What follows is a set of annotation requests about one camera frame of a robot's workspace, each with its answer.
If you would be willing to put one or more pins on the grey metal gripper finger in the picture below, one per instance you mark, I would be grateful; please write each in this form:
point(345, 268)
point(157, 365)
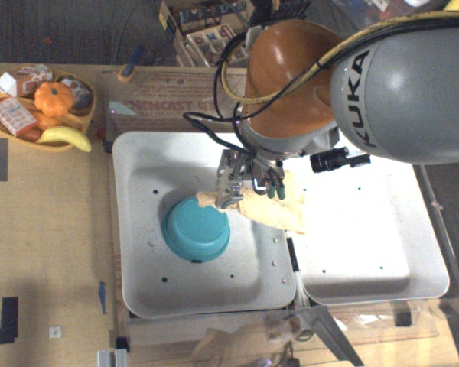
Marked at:
point(229, 197)

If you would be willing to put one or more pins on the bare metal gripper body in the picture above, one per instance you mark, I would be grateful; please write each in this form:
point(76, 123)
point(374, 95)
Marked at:
point(237, 166)

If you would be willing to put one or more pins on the pale yellow pizza slice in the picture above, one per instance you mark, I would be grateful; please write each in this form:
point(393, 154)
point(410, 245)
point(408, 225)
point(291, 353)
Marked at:
point(275, 212)

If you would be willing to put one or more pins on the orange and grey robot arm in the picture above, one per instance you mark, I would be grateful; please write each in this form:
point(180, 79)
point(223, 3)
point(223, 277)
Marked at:
point(405, 98)

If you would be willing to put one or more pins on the teal bowl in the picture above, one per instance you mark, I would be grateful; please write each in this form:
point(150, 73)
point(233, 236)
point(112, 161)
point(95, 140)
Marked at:
point(197, 229)

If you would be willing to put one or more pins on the white plastic tray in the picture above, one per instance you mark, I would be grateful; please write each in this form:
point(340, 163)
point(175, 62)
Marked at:
point(145, 212)
point(367, 235)

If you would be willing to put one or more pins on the thin black and white rod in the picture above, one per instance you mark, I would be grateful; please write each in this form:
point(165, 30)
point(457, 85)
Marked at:
point(293, 254)

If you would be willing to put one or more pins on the orange divided plate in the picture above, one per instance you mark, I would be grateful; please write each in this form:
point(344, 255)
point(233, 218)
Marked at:
point(76, 122)

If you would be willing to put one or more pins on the yellow banana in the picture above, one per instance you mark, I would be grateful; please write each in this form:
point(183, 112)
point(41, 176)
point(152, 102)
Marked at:
point(67, 135)

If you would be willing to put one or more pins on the small printed can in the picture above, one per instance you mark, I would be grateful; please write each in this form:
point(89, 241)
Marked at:
point(78, 92)

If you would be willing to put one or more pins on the orange pumpkin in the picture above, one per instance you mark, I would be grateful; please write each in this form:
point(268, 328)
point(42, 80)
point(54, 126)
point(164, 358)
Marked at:
point(53, 98)

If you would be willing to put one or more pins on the white and red carton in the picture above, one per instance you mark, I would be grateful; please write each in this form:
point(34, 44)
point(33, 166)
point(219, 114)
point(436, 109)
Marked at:
point(13, 116)

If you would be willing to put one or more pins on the white and brown carton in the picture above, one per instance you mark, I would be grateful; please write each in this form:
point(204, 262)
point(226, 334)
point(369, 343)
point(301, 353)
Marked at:
point(25, 79)

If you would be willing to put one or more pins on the black cylinder on white bracket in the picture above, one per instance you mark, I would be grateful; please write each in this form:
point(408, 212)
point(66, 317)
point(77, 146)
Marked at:
point(329, 161)

